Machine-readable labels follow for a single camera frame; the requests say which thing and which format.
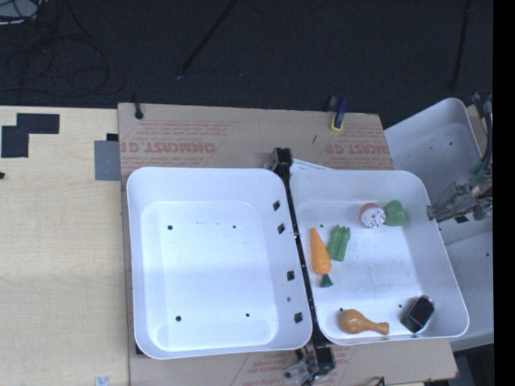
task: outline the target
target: orange carrot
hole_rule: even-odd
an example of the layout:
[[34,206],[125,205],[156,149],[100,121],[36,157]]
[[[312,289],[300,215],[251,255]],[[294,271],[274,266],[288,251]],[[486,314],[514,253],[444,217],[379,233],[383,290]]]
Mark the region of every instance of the orange carrot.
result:
[[331,259],[319,233],[311,228],[311,265],[315,273],[322,275],[321,287],[332,285],[328,273],[331,271]]

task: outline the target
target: green bell pepper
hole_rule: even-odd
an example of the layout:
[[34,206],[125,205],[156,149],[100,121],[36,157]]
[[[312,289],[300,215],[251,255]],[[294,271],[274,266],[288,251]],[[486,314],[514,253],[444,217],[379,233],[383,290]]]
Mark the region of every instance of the green bell pepper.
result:
[[387,203],[383,210],[386,214],[385,224],[389,226],[401,226],[406,222],[406,210],[398,200],[392,200]]
[[340,227],[337,224],[331,231],[331,239],[328,245],[329,258],[334,261],[343,261],[350,238],[351,229],[345,226]]

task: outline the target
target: yellow clip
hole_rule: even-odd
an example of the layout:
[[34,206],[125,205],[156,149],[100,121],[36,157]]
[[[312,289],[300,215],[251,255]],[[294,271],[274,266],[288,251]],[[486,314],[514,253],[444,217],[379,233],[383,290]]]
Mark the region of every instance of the yellow clip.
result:
[[331,119],[331,131],[335,133],[339,133],[344,129],[344,123],[341,122],[341,127],[335,127],[336,116],[333,116]]

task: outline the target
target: cardboard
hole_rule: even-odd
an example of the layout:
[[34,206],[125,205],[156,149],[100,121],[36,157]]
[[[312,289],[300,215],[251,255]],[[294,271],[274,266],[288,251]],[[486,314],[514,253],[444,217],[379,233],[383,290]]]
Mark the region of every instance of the cardboard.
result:
[[[334,113],[148,104],[140,108],[143,118],[137,119],[134,104],[118,106],[131,384],[286,384],[282,370],[296,361],[293,351],[172,360],[136,352],[127,178],[144,166],[264,167],[276,147],[290,148],[300,161],[333,169],[392,170],[379,116],[347,113],[343,131],[333,133]],[[376,384],[381,376],[387,384],[457,376],[446,339],[332,345],[332,350],[336,369],[318,384]]]

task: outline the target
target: white tray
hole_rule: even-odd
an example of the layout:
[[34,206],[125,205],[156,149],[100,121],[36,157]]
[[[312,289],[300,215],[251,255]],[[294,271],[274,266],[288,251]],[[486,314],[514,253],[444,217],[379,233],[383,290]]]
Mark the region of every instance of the white tray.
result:
[[[290,181],[299,232],[320,330],[340,345],[411,338],[454,337],[468,327],[468,313],[421,180],[401,170],[300,170]],[[368,229],[359,220],[368,202],[402,202],[402,226]],[[328,244],[335,225],[351,229],[343,262],[332,261],[333,286],[321,288],[311,267],[310,229]],[[430,296],[435,312],[417,334],[401,324],[409,302]],[[359,310],[374,322],[389,323],[389,335],[349,335],[339,328],[340,309]]]
[[311,337],[286,192],[264,169],[145,167],[127,182],[134,334],[155,359]]

